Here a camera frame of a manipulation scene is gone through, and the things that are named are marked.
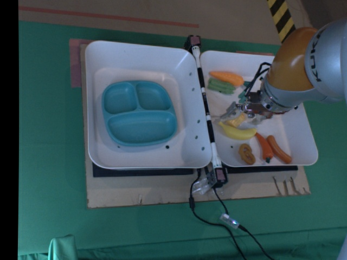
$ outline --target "teal plastic plate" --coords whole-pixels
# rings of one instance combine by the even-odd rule
[[[147,146],[171,139],[177,131],[167,91],[151,81],[122,81],[102,94],[102,112],[110,137],[120,145]]]

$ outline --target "yellow banana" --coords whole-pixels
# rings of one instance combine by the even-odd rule
[[[222,121],[220,121],[218,124],[222,126],[224,132],[229,138],[235,140],[248,140],[256,134],[255,128],[241,130],[233,126],[226,125]]]

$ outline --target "hazard tape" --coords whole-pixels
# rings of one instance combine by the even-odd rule
[[[266,0],[281,43],[295,30],[295,25],[285,0]]]

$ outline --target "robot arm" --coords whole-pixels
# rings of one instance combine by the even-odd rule
[[[237,105],[267,118],[296,108],[303,101],[347,101],[347,18],[320,30],[299,28],[276,54],[260,89]]]

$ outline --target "green table surface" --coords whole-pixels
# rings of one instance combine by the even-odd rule
[[[275,54],[279,48],[201,37],[202,51]],[[19,21],[18,258],[44,259],[52,238],[72,234],[83,259],[241,259],[228,232],[197,220],[188,203],[87,208],[71,38],[182,48],[187,37]],[[305,109],[319,151],[318,161],[305,167],[312,194],[225,204],[277,259],[336,259],[347,234],[347,107],[307,102]],[[217,222],[222,205],[198,203],[196,212]],[[235,235],[250,259],[264,259],[249,236]]]

